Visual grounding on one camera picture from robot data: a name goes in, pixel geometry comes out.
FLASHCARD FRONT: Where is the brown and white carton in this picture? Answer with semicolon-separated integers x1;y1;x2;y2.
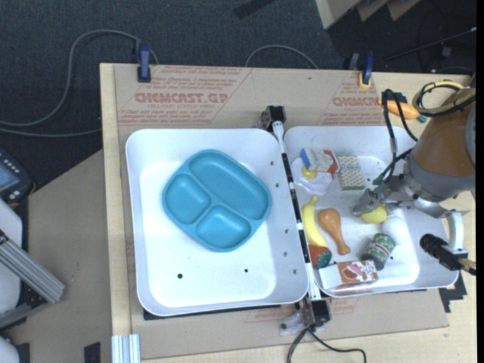
318;259;380;290

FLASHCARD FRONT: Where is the white blue red carton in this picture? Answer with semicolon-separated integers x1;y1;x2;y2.
299;147;342;175

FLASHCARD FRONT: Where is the black cylinder on white bracket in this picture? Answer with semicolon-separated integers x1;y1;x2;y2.
419;209;470;272

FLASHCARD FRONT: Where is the green patterned packet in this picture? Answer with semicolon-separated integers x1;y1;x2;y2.
336;154;368;192

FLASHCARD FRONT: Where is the red strawberry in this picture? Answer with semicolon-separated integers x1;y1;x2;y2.
307;243;334;270

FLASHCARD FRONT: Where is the white plastic tray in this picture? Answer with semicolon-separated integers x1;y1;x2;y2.
125;127;311;318
282;125;461;299

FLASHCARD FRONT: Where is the yellow lemon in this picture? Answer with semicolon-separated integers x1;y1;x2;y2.
360;203;389;225

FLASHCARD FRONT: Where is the green and white can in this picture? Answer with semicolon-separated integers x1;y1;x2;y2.
360;232;396;271

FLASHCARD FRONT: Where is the yellow banana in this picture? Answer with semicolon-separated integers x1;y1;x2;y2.
300;195;329;250

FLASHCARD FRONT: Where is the orange chicken drumstick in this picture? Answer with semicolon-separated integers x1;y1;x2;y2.
317;207;352;256

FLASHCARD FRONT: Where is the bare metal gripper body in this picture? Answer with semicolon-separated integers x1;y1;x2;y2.
373;175;455;219

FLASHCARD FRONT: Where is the brown cardboard board red print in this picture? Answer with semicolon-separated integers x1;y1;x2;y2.
113;64;474;350

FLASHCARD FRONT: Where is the thin black and white rod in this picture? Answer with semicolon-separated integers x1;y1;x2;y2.
271;120;323;300

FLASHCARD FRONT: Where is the blue divided plate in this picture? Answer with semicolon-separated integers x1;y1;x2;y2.
161;148;273;254

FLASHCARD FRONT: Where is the white fried egg toy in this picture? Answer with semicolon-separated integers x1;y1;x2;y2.
290;156;334;197

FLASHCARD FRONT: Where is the orange carrot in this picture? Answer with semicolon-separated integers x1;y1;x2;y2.
377;98;427;123

